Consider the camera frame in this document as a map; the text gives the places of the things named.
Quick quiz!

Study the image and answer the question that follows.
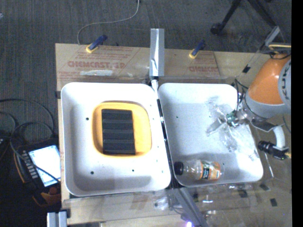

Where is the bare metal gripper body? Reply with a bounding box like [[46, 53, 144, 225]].
[[225, 109, 252, 128]]

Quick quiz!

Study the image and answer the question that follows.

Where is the white plastic tray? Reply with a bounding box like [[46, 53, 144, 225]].
[[60, 82, 172, 197], [157, 82, 264, 188]]

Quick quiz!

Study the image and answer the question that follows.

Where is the brown cardboard board, red print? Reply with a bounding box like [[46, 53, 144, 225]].
[[54, 43, 292, 225]]

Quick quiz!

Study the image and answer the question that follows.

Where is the black office chair base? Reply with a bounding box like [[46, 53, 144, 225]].
[[183, 0, 278, 35]]

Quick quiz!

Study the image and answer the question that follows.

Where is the clear bottle with orange label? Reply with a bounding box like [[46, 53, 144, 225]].
[[173, 159, 224, 182]]

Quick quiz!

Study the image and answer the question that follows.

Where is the crumpled clear plastic bottle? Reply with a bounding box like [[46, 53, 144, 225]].
[[205, 96, 259, 162]]

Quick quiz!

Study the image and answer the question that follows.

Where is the black cylinder on white bracket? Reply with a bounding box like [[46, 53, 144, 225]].
[[257, 125, 290, 161]]

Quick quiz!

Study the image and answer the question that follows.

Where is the orange plate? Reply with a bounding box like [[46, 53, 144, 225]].
[[91, 101, 152, 158]]

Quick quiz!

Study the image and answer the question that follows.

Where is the black ribbed block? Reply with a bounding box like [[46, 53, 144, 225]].
[[101, 108, 137, 156]]

